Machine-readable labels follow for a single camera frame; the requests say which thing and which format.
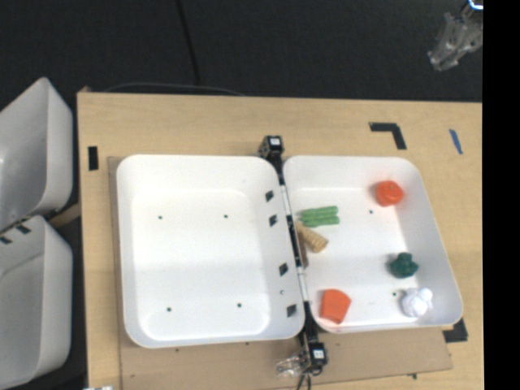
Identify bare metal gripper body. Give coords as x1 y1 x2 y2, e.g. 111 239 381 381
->
442 11 483 52

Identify orange toy tomato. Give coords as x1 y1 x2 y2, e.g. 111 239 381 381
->
374 180 405 208

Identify green toy bean pods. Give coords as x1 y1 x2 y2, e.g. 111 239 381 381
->
297 205 341 228

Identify dark green toy broccoli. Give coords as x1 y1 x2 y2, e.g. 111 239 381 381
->
389 252 420 280

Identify white plastic tray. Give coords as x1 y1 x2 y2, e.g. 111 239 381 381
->
281 154 465 335
115 154 307 349

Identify thin black and white rod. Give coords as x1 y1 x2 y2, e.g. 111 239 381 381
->
272 155 314 343

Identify beige ribbed toy cone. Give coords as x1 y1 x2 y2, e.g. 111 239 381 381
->
295 221 330 254

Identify white toy garlic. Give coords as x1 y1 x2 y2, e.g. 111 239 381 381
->
399 287 435 318

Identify orange toy wedge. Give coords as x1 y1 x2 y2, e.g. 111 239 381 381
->
318 288 353 325

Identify black block with thin wires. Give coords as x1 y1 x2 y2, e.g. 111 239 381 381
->
257 135 286 158
306 341 329 370

